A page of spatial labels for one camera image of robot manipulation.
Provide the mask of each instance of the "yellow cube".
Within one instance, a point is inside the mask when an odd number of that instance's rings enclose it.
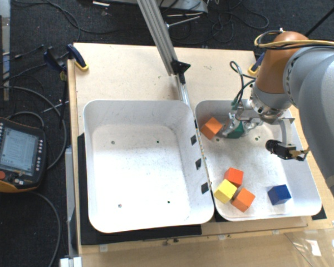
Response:
[[[234,196],[238,188],[229,180],[224,179],[214,192],[214,197],[226,204]]]

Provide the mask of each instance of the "black floor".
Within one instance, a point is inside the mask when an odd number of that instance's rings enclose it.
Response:
[[[251,50],[259,55],[263,51],[253,45],[259,34],[280,27],[306,34],[333,8],[334,0],[220,0],[219,5],[211,1],[209,15],[172,27],[170,33],[176,47]],[[163,15],[168,23],[186,19],[166,17],[178,13],[181,12],[168,10]],[[62,99],[63,82],[57,72],[44,64],[43,53],[49,46],[64,55],[65,45],[77,41],[153,45],[138,6],[131,4],[111,3],[104,8],[91,1],[11,0],[10,26],[10,75],[24,72],[14,78],[11,85],[35,90],[54,105]],[[334,12],[310,33],[309,38],[334,40]],[[57,114],[53,110],[42,113],[49,105],[30,92],[12,90],[10,93],[11,100],[2,102],[0,90],[0,117],[20,111],[43,116],[49,143],[48,161],[52,163],[64,149],[64,133]],[[39,125],[30,115],[18,116],[16,120]],[[68,108],[64,120],[69,130]],[[68,131],[67,145],[70,144],[69,135]],[[61,242],[52,264],[58,266],[59,259],[68,254],[64,157],[47,171],[37,192],[53,203],[62,223]],[[57,238],[55,214],[43,198],[27,193],[1,195],[0,267],[49,266]]]

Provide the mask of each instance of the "white tray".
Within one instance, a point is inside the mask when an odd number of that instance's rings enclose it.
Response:
[[[181,101],[83,110],[88,213],[102,233],[202,224],[214,214],[193,113]]]
[[[200,102],[195,108],[198,127],[201,128],[211,117],[224,122],[230,108],[231,101]],[[289,111],[283,116],[292,117]],[[302,149],[294,124],[292,136],[292,142],[297,149]],[[272,155],[265,148],[269,139],[282,140],[281,128],[278,125],[264,123],[239,139],[214,137],[209,140],[201,133],[212,191],[221,183],[226,170],[233,167],[244,172],[241,187],[245,187],[256,196],[246,212],[241,212],[231,205],[231,202],[223,204],[215,199],[215,207],[223,218],[243,221],[308,216],[320,211],[322,203],[308,162],[282,160]],[[284,204],[273,206],[267,192],[273,186],[283,184],[287,185],[292,198]]]

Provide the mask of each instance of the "cube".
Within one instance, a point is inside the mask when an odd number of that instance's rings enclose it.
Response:
[[[268,191],[268,197],[271,200],[272,205],[284,204],[291,197],[291,194],[288,191],[287,185],[278,185],[272,187]]]
[[[242,188],[235,199],[232,201],[232,205],[237,207],[240,211],[245,212],[255,199],[255,195],[246,188]]]
[[[224,179],[218,186],[218,188],[213,193],[214,197],[217,198],[222,203],[226,204],[234,196],[237,187]]]
[[[200,130],[208,139],[212,139],[221,129],[223,125],[214,117],[212,117]]]
[[[243,171],[232,168],[232,167],[230,167],[224,173],[224,179],[229,180],[237,188],[239,188],[241,186],[241,184],[243,183],[243,177],[244,177],[244,172]]]

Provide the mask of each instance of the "black clamp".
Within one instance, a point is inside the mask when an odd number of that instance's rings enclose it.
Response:
[[[75,64],[82,71],[88,70],[88,65],[85,63],[83,57],[79,51],[72,45],[68,44],[66,46],[68,50],[68,58],[75,59]],[[61,116],[60,116],[60,128],[62,126],[63,114],[65,111],[65,104],[68,95],[68,85],[67,85],[67,66],[63,61],[63,56],[59,56],[53,47],[49,47],[48,50],[43,54],[43,59],[48,67],[51,67],[53,70],[60,73],[60,78],[64,82],[63,97],[62,97],[62,107],[61,107]]]
[[[190,65],[188,63],[184,63],[178,60],[173,60],[171,62],[171,65],[172,65],[174,74],[178,75],[180,83],[185,84],[184,72],[187,71]]]

